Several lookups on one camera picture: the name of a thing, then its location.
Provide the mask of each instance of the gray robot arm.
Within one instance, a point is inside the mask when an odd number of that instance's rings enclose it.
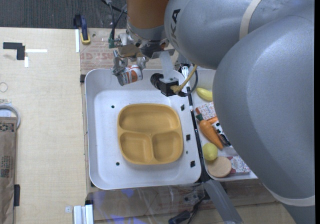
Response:
[[[170,0],[175,49],[216,69],[213,101],[230,142],[299,224],[315,223],[315,0]]]

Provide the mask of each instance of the toy carrot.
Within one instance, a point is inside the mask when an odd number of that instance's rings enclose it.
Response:
[[[220,141],[219,135],[212,127],[208,120],[203,119],[202,115],[199,114],[196,116],[199,120],[199,127],[201,132],[210,140],[213,144],[215,144],[218,149],[222,150],[224,148],[222,142]]]
[[[214,122],[218,121],[218,117],[215,116],[213,118],[208,119],[208,121],[209,121],[210,124],[213,124]]]

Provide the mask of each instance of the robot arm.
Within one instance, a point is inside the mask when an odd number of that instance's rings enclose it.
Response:
[[[118,55],[147,61],[170,42],[217,70],[214,106],[233,147],[297,223],[315,223],[315,0],[261,0],[241,37],[252,1],[127,0]]]

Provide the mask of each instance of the small can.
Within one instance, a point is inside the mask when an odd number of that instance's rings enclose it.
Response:
[[[126,67],[118,76],[118,81],[121,86],[142,80],[142,71],[138,65],[134,64],[132,66]]]

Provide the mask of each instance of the lemon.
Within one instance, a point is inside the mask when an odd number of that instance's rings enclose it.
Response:
[[[213,143],[206,143],[202,147],[204,159],[208,161],[215,160],[218,156],[218,148]]]

